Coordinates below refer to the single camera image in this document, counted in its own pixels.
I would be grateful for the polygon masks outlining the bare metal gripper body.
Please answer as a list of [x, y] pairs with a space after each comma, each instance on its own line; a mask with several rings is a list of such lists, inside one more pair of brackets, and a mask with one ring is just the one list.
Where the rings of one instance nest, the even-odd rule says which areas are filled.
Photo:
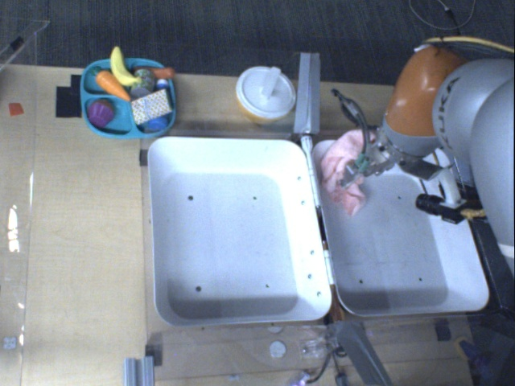
[[362, 176], [380, 175], [395, 164], [394, 156], [387, 142], [369, 140], [354, 160], [356, 172]]

